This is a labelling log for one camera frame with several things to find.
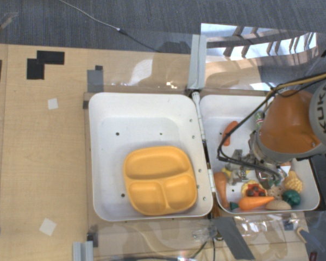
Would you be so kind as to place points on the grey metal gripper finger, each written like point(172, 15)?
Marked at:
point(264, 179)
point(240, 176)

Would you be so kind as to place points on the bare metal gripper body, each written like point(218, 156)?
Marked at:
point(240, 162)

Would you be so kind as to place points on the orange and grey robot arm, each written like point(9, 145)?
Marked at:
point(288, 124)

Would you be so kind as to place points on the pizza slice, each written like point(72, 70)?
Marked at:
point(251, 187)

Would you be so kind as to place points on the yellow banana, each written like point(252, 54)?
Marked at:
point(225, 172)

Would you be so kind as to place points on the tan biscuit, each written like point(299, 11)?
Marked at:
point(275, 192)

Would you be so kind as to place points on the orange carrot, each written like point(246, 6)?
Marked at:
point(254, 202)

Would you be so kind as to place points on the yellow grapes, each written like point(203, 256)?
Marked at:
point(293, 183)

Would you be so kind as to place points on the beige bread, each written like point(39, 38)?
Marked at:
point(278, 205)

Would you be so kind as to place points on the green broccoli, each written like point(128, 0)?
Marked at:
point(292, 198)

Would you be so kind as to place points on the green and white can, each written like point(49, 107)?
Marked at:
point(259, 118)

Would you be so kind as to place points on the white plastic tray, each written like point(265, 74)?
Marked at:
point(220, 110)
point(141, 118)

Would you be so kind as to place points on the orange divided plate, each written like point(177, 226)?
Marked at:
point(155, 167)

